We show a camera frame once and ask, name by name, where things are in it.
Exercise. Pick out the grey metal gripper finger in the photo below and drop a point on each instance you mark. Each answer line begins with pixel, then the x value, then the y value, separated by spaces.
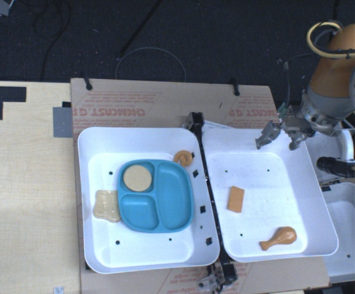
pixel 267 135
pixel 297 141

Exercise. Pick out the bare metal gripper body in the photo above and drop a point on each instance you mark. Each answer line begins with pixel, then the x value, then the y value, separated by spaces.
pixel 300 122

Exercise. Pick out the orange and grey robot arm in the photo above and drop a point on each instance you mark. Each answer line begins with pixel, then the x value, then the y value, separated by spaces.
pixel 333 72

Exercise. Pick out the white plastic tray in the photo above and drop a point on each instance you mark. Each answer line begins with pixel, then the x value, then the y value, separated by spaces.
pixel 140 250
pixel 342 225
pixel 269 194

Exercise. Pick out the orange rectangular cracker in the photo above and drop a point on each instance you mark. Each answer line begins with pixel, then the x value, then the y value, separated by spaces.
pixel 235 199

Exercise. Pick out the tan swirl pastry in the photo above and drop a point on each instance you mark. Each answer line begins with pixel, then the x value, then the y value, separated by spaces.
pixel 183 158

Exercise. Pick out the brown chicken drumstick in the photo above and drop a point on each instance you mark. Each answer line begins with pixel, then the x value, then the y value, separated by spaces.
pixel 283 236

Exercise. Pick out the brown cardboard board red print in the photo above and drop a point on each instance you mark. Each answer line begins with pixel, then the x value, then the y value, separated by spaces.
pixel 165 103

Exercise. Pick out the blue divided plate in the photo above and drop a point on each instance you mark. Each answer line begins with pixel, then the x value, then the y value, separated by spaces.
pixel 171 194

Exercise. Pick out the round beige biscuit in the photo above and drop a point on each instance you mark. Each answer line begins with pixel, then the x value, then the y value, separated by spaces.
pixel 137 178

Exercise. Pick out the beige toast slice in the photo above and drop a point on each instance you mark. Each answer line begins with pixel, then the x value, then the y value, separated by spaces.
pixel 106 205

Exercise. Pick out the black cylinder on white bracket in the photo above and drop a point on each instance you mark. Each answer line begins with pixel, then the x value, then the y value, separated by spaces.
pixel 333 165

